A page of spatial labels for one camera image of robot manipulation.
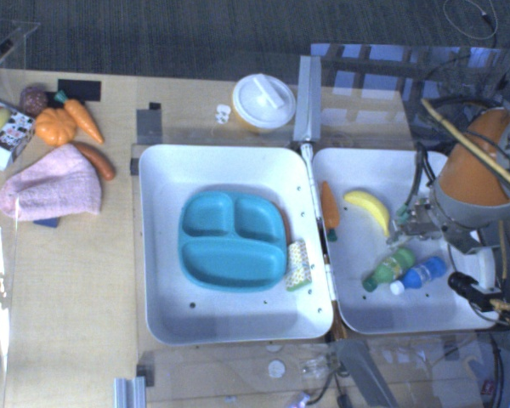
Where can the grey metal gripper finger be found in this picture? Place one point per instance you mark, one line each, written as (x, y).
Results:
(396, 241)
(398, 228)

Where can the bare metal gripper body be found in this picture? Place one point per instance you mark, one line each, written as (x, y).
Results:
(423, 221)

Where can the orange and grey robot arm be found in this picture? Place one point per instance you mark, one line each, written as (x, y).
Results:
(472, 177)

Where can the green plastic bottle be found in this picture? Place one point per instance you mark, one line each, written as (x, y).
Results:
(391, 266)

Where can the yellow banana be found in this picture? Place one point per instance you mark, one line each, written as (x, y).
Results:
(372, 206)

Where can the blue plastic bottle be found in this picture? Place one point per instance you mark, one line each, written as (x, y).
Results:
(421, 273)

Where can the orange carrot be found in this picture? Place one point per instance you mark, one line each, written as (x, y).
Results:
(330, 206)
(83, 119)

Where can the white plastic tray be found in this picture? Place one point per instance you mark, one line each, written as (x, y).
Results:
(238, 313)
(408, 313)

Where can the thin black and white rod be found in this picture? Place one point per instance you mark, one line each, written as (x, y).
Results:
(319, 223)

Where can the yellow patterned packet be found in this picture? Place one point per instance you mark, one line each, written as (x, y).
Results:
(298, 266)

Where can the clear plastic bottle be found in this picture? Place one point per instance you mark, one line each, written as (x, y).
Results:
(316, 366)

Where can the blue divided plate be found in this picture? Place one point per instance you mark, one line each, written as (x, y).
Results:
(231, 262)

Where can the yellow bowl with white lid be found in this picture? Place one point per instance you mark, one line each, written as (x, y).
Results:
(263, 100)

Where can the pale wood board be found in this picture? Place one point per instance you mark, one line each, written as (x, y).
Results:
(238, 376)

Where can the small white object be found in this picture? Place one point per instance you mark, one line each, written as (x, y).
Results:
(223, 114)

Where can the brown sausage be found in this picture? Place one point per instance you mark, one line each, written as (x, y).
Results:
(98, 160)

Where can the pink cloth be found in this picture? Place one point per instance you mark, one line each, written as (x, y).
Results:
(55, 185)

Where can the orange pumpkin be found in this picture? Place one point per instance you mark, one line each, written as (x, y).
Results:
(55, 126)

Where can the brown speckled ball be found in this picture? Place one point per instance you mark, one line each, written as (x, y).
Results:
(33, 99)

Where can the white printed carton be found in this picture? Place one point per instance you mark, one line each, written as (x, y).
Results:
(8, 143)

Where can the black cylinder on white bracket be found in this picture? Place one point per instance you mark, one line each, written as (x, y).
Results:
(482, 270)

